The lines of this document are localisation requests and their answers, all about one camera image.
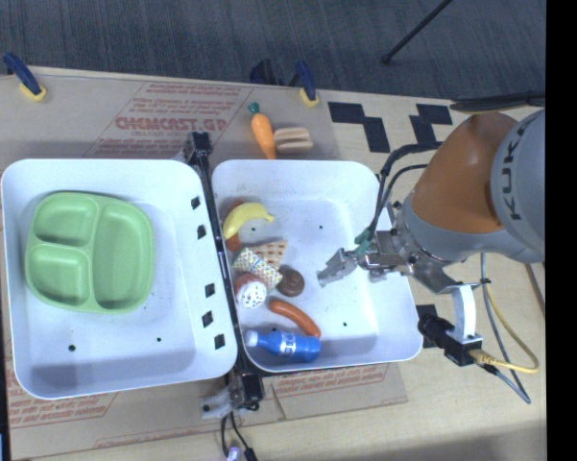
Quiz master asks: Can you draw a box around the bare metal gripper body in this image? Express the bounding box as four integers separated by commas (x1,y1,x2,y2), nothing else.
356,230,463,295

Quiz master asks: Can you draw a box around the brown doughnut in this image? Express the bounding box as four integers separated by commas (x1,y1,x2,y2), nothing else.
275,265,306,299

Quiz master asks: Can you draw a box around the white plastic tray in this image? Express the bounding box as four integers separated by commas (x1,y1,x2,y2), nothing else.
0,158,239,400
210,158,424,375

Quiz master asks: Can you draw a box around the tan pizza slice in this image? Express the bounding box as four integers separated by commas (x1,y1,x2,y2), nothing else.
252,238,289,269

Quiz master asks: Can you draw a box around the white and yellow patterned packet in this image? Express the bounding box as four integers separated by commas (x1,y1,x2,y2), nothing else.
230,247,284,290

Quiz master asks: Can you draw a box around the blue bottle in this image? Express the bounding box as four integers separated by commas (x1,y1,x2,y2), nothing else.
244,328,323,365

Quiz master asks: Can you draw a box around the yellow banana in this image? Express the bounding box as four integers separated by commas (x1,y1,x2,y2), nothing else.
221,201,276,241

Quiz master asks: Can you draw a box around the thin black rod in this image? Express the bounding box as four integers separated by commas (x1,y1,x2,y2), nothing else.
194,155,249,379

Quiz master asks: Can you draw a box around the tan bread bun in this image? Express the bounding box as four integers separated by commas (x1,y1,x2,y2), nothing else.
272,126,315,156

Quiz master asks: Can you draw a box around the orange carrot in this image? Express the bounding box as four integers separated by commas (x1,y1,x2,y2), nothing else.
247,101,278,160

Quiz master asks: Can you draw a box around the green divided plate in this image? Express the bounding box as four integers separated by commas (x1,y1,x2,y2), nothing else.
23,190,156,315

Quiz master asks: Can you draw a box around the black tripod leg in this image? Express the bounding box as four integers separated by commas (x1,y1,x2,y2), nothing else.
380,0,487,65

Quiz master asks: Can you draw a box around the brown cardboard board red print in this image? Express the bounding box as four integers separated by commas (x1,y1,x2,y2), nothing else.
0,64,410,461

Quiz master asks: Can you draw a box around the black cylinder on white bracket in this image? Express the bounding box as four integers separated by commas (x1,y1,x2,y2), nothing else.
417,283,484,367

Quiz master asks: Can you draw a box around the black block with thin wires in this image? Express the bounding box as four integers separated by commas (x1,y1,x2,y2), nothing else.
227,372,266,411
183,131,214,163

